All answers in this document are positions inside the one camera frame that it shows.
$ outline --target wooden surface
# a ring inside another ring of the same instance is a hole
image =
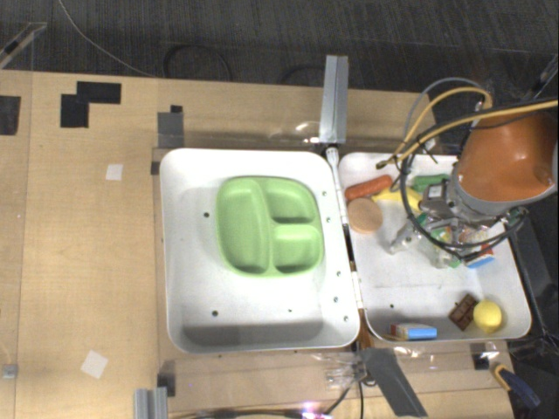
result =
[[[16,278],[15,284],[19,284],[17,260],[15,270],[2,269],[6,275],[2,273],[0,285],[0,331],[2,342],[17,350],[20,372],[15,408],[11,408],[13,384],[8,388],[8,382],[0,381],[0,417],[131,418],[134,390],[155,385],[162,342],[158,339],[155,213],[149,173],[157,140],[157,112],[168,112],[171,104],[183,106],[187,144],[190,139],[235,145],[233,135],[246,132],[247,138],[260,144],[273,143],[283,135],[304,146],[301,140],[318,132],[321,89],[5,73],[0,74],[1,94],[24,93],[31,79],[32,99],[30,108],[24,105],[22,110],[22,114],[29,110],[31,117],[30,139],[25,139],[24,130],[16,137],[0,137],[3,178],[11,175],[12,186],[26,185],[27,190],[26,198],[20,194],[10,199],[10,187],[0,187],[7,201],[2,207],[0,252],[8,253],[15,250],[12,246],[24,244],[19,310],[16,299],[4,298],[8,292],[4,281]],[[5,85],[8,76],[10,90]],[[120,82],[122,102],[91,105],[88,129],[62,129],[60,95],[75,93],[78,80]],[[405,93],[350,91],[349,137],[373,142],[375,138],[397,138],[414,98]],[[307,124],[301,132],[296,127],[303,123]],[[121,181],[106,180],[109,164],[123,165]],[[21,209],[25,213],[24,231],[21,222],[19,231],[24,242],[17,235],[11,236],[12,227],[4,223],[5,216]],[[13,325],[18,325],[18,336],[5,329]],[[473,371],[464,350],[456,351],[466,358],[463,365],[453,367],[454,351],[441,349],[436,351],[449,352],[447,369],[425,372],[413,366],[416,362],[404,363],[430,416],[512,417],[507,394],[488,372]],[[108,358],[99,379],[80,371],[90,350]],[[199,368],[197,376],[206,377],[209,402],[227,401],[218,399],[222,381],[237,381],[240,387],[246,384],[247,361],[237,372],[231,371],[231,379],[224,379],[220,365],[213,374],[204,373],[205,368],[213,368],[215,356],[206,361],[201,357],[189,361],[180,353],[174,356],[182,358],[179,366],[192,371]],[[509,362],[504,348],[500,348],[499,359]],[[268,383],[259,387],[259,399],[287,397],[278,395],[283,389],[279,375],[269,374]],[[336,391],[324,391],[317,400],[336,396]],[[366,396],[365,417],[393,416],[378,388]],[[336,410],[336,419],[355,417],[358,401],[351,399],[355,393],[349,397]],[[194,403],[204,400],[198,395],[191,399]]]

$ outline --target orange sausage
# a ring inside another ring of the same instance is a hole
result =
[[[380,177],[369,180],[368,182],[359,183],[354,186],[350,186],[346,189],[345,196],[348,202],[357,199],[359,197],[369,196],[371,194],[376,194],[381,192],[383,189],[387,189],[392,186],[392,177],[389,175],[381,175]]]

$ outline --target green divided plate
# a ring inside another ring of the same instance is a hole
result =
[[[237,177],[217,193],[223,260],[245,275],[311,271],[324,256],[318,207],[307,187],[277,177]]]

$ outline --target white wire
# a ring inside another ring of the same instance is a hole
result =
[[[100,46],[99,44],[96,44],[95,42],[92,41],[92,39],[90,39],[88,36],[86,36],[84,34],[84,32],[78,27],[78,25],[76,25],[76,23],[73,21],[72,16],[70,15],[70,13],[68,12],[68,10],[66,9],[66,6],[64,5],[64,2],[62,2],[62,0],[58,0],[59,4],[60,4],[60,8],[62,8],[62,11],[64,12],[64,14],[66,15],[66,17],[68,18],[68,20],[70,21],[70,24],[72,25],[73,29],[76,30],[76,32],[78,32],[78,34],[83,37],[89,44],[93,45],[95,48],[97,48],[100,52],[105,53],[106,55],[108,55],[109,58],[112,58],[113,60],[115,60],[116,62],[118,62],[119,64],[122,64],[124,66],[126,66],[127,68],[129,68],[130,70],[132,70],[133,72],[136,72],[138,74],[141,74],[143,76],[149,76],[150,78],[156,78],[155,75],[153,74],[149,74],[146,72],[143,72],[142,70],[139,70],[138,68],[131,66],[130,64],[127,64],[126,62],[124,62],[122,59],[117,58],[116,56],[114,56],[112,53],[108,52],[107,50],[105,50],[105,48],[103,48],[102,46]]]
[[[408,133],[408,129],[410,128],[410,123],[411,123],[411,116],[413,115],[413,113],[416,111],[416,108],[418,108],[419,103],[421,102],[421,100],[423,99],[423,97],[427,94],[427,92],[429,92],[430,90],[432,90],[433,88],[435,88],[436,86],[438,86],[439,84],[444,84],[445,82],[465,82],[467,84],[470,84],[471,86],[474,87],[478,87],[478,88],[482,88],[480,86],[480,84],[478,84],[475,81],[472,81],[470,79],[466,79],[466,78],[443,78],[443,79],[439,79],[436,80],[435,82],[433,82],[432,84],[430,84],[428,87],[426,87],[418,96],[418,98],[415,100],[415,102],[413,103],[413,106],[411,106],[410,111],[408,112],[408,117],[405,120],[405,125],[404,125],[404,137],[405,135],[407,135]]]

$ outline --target yellow ball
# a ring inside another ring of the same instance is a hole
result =
[[[473,308],[473,322],[485,333],[495,332],[503,320],[500,307],[493,301],[484,299]]]

